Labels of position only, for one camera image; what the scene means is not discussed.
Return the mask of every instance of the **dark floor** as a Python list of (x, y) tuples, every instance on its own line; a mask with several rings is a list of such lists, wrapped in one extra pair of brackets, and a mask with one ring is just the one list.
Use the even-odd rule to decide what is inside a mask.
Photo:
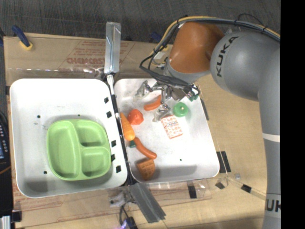
[[(122, 25), (122, 40), (148, 42), (153, 31), (163, 34), (185, 15), (236, 19), (241, 13), (280, 33), (281, 0), (0, 0), (0, 26), (9, 36), (16, 24), (25, 32), (104, 38), (106, 22), (113, 21)], [(0, 110), (6, 113), (2, 49)]]

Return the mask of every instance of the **orange patterned cracker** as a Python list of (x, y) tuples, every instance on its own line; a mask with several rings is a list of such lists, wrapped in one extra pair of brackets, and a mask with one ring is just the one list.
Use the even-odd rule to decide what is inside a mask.
[(166, 131), (167, 136), (170, 139), (183, 134), (182, 129), (180, 128), (179, 123), (174, 115), (162, 118), (161, 123)]
[(142, 178), (147, 181), (152, 178), (156, 168), (153, 159), (147, 159), (137, 164)]

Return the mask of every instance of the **green plate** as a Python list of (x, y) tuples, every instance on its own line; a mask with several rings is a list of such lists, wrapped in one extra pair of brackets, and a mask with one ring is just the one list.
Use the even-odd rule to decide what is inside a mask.
[(47, 132), (47, 152), (51, 171), (63, 180), (101, 177), (111, 166), (107, 133), (91, 120), (54, 122)]

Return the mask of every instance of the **white tray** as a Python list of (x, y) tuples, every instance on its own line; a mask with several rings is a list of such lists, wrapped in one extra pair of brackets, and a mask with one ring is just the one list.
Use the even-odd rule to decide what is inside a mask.
[[(133, 96), (145, 80), (150, 86), (156, 82), (154, 79), (121, 79), (114, 86), (119, 111), (126, 117), (134, 108), (143, 113), (144, 121), (140, 125), (133, 125), (133, 129), (143, 145), (157, 154), (156, 171), (152, 179), (144, 181), (136, 164), (145, 156), (136, 148), (128, 147), (129, 142), (126, 142), (133, 177), (143, 183), (162, 183), (216, 176), (219, 160), (200, 98), (192, 102), (186, 97), (181, 100), (189, 107), (185, 117), (177, 118), (183, 135), (169, 139), (161, 122), (152, 121), (154, 111), (145, 111), (143, 108), (145, 104), (153, 102), (161, 91), (154, 91), (142, 100), (133, 101)], [(176, 102), (171, 99), (167, 104), (174, 106)]]
[[(104, 82), (95, 79), (21, 79), (10, 87), (10, 105), (16, 180), (22, 194), (39, 198), (119, 187), (126, 181), (127, 167), (120, 135), (109, 88)], [(111, 153), (115, 156), (106, 175), (67, 182), (51, 172), (46, 149), (48, 127), (55, 121), (72, 118), (93, 120), (106, 129)]]

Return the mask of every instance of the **robotic arm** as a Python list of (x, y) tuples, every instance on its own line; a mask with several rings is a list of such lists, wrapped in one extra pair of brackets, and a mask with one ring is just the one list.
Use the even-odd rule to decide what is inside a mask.
[[(224, 35), (216, 24), (250, 31)], [(180, 28), (162, 69), (150, 70), (158, 51)], [(150, 60), (149, 67), (142, 63)], [(259, 102), (267, 161), (267, 195), (263, 229), (281, 228), (280, 171), (280, 36), (260, 25), (213, 17), (186, 17), (174, 22), (154, 53), (140, 65), (157, 81), (172, 87), (190, 87), (211, 73), (224, 90)]]

